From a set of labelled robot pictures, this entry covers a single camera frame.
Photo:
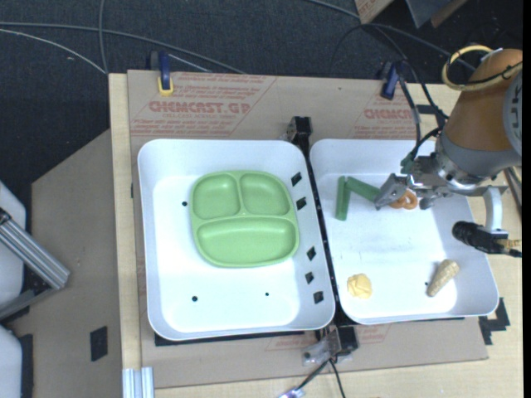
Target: white surface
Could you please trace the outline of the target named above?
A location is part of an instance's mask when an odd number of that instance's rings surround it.
[[[22,228],[26,227],[26,210],[21,202],[0,182],[0,207]],[[22,289],[24,263],[0,243],[0,307],[16,298]]]
[[[16,337],[0,326],[0,396],[20,398],[22,347]]]
[[[144,221],[148,316],[153,329],[170,340],[259,332],[311,330],[331,321],[335,303],[320,239],[319,223],[304,156],[280,140],[157,139],[139,152]],[[295,202],[300,246],[275,265],[225,269],[198,253],[188,213],[193,183],[220,171],[256,170],[277,176]],[[291,178],[301,172],[294,187]],[[310,261],[306,252],[315,248]],[[307,284],[305,275],[313,273]],[[322,291],[324,300],[314,302]]]
[[[345,313],[362,324],[492,313],[498,289],[484,254],[451,235],[457,221],[473,221],[465,197],[439,199],[428,210],[376,211],[368,200],[351,193],[346,221],[335,218],[341,176],[380,187],[414,143],[398,140],[321,140],[311,161],[323,207],[329,246]],[[422,150],[430,152],[431,143]],[[460,273],[434,298],[426,295],[437,265],[457,261]],[[369,299],[352,297],[348,277],[364,273],[372,282]]]

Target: wooden table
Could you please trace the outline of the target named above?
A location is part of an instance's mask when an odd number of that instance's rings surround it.
[[[443,87],[430,86],[434,98],[445,97],[447,91]],[[411,85],[411,91],[416,102],[425,104],[419,86]],[[124,369],[138,370],[142,367],[143,361],[139,328],[134,208],[130,198],[132,170],[127,75],[110,75],[110,117],[122,366]],[[509,193],[504,194],[503,203],[504,228],[511,237],[522,237],[521,221]],[[476,202],[472,209],[478,222],[482,222],[485,210],[481,202]],[[490,356],[488,360],[342,373],[341,381],[346,396],[352,398],[523,396],[522,261],[505,255],[491,255],[489,258],[499,287],[499,295],[504,297],[511,325],[506,332],[494,333],[494,346],[488,349]],[[177,396],[179,398],[212,396],[274,398],[300,384],[301,381],[299,377],[288,377],[266,381],[157,389],[156,396],[158,398]],[[305,387],[305,391],[308,397],[340,396],[336,379],[330,374],[316,377]]]

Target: robotic arm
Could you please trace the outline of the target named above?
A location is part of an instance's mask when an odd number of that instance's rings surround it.
[[[449,80],[448,69],[467,51],[486,51],[467,84]],[[455,53],[443,69],[443,80],[461,94],[451,117],[442,127],[430,156],[416,156],[417,148],[402,161],[404,177],[392,174],[374,200],[379,209],[395,202],[407,189],[416,193],[421,209],[454,193],[483,197],[485,226],[460,221],[454,237],[486,253],[521,256],[508,249],[508,234],[501,229],[501,192],[506,187],[485,186],[508,167],[522,164],[523,52],[492,51],[471,46]]]

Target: black fabric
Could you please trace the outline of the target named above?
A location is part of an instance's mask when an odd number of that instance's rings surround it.
[[[322,0],[355,10],[353,0]],[[100,0],[0,0],[2,22],[98,26]],[[400,58],[374,29],[341,38],[356,21],[300,0],[107,0],[105,28],[145,36],[203,54],[250,74],[373,78],[382,64]],[[523,0],[469,0],[437,29],[416,29],[404,0],[375,22],[424,38],[447,51],[470,41],[522,47]],[[55,41],[102,65],[96,32],[35,27],[16,30]],[[428,82],[440,82],[446,59],[409,38],[389,32]],[[143,69],[161,47],[105,36],[111,72]],[[15,194],[109,126],[107,78],[63,50],[0,32],[0,180]],[[215,72],[227,70],[176,56]],[[173,70],[195,70],[172,60]]]

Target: green plate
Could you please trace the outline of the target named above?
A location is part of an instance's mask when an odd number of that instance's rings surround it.
[[[257,171],[200,177],[190,199],[199,253],[221,267],[257,267],[290,258],[299,227],[290,193],[276,176]]]

